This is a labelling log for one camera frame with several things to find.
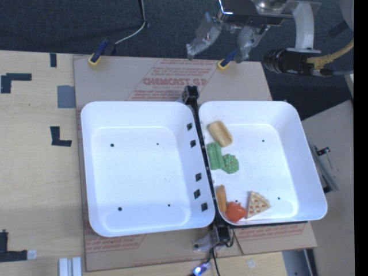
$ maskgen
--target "white cable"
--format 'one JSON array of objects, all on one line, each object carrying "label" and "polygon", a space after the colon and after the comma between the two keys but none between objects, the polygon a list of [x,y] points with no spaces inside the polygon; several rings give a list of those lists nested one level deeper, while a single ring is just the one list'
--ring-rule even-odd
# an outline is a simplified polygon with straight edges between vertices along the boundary
[{"label": "white cable", "polygon": [[141,30],[143,30],[143,29],[144,29],[144,26],[145,26],[144,3],[143,3],[143,0],[140,0],[140,1],[141,1],[141,6],[142,6],[142,16],[143,16],[143,23],[142,23],[142,26],[141,26],[137,31],[135,31],[134,33],[130,34],[128,37],[125,37],[125,38],[123,38],[123,39],[120,39],[119,41],[116,41],[116,42],[115,42],[115,45],[117,45],[117,44],[119,44],[119,43],[121,43],[121,42],[123,42],[123,41],[125,41],[125,40],[127,40],[127,39],[129,39],[129,38],[131,38],[131,37],[133,37],[133,36],[135,36],[135,35],[137,35]]}]

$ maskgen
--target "yellow cable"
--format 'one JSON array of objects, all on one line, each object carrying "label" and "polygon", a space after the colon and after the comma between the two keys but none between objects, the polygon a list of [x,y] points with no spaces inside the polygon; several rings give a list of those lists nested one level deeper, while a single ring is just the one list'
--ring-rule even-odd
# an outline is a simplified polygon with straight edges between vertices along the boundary
[{"label": "yellow cable", "polygon": [[315,70],[319,70],[320,68],[323,68],[325,64],[333,62],[336,58],[339,58],[343,56],[345,53],[350,51],[354,47],[354,38],[350,41],[349,44],[347,44],[344,48],[341,50],[338,50],[332,54],[328,54],[325,56],[319,56],[319,57],[310,57],[306,60],[307,63],[312,63],[314,65]]}]

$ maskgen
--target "black hole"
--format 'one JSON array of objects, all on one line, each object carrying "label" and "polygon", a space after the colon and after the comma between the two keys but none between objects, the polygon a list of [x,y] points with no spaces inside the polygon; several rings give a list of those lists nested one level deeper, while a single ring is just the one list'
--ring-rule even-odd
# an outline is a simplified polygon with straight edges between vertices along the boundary
[{"label": "black hole", "polygon": [[208,209],[207,202],[205,202],[204,204],[201,204],[201,208],[202,208],[202,212],[207,210]]},{"label": "black hole", "polygon": [[194,199],[197,199],[199,196],[201,195],[201,192],[199,189],[197,189],[195,192],[194,192]]}]

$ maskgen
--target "red tomato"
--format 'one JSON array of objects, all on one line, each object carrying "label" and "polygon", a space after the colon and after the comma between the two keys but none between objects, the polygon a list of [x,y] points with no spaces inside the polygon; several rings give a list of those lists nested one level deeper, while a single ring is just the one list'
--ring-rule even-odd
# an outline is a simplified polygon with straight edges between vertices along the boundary
[{"label": "red tomato", "polygon": [[238,222],[241,218],[246,216],[247,210],[244,209],[240,204],[231,201],[228,203],[225,214],[230,221]]}]

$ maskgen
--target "toy food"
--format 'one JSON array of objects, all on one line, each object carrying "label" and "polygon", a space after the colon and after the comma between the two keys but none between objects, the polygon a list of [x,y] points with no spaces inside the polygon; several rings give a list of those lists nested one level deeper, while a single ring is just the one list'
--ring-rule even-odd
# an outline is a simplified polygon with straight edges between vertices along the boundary
[{"label": "toy food", "polygon": [[218,170],[225,167],[221,147],[217,142],[211,142],[207,145],[207,153],[211,170]]},{"label": "toy food", "polygon": [[226,173],[232,174],[239,171],[239,161],[236,159],[235,155],[224,155],[224,163],[225,167],[223,168],[223,170]]},{"label": "toy food", "polygon": [[225,214],[230,221],[238,222],[241,218],[246,216],[247,210],[240,204],[231,201],[228,203]]},{"label": "toy food", "polygon": [[226,191],[225,191],[225,186],[224,185],[220,185],[219,187],[217,187],[216,197],[217,197],[218,209],[221,212],[226,212],[227,198],[226,198]]},{"label": "toy food", "polygon": [[251,191],[248,202],[247,218],[262,213],[271,207],[269,201],[257,192]]},{"label": "toy food", "polygon": [[226,147],[232,143],[232,135],[222,121],[209,124],[208,131],[221,147]]}]

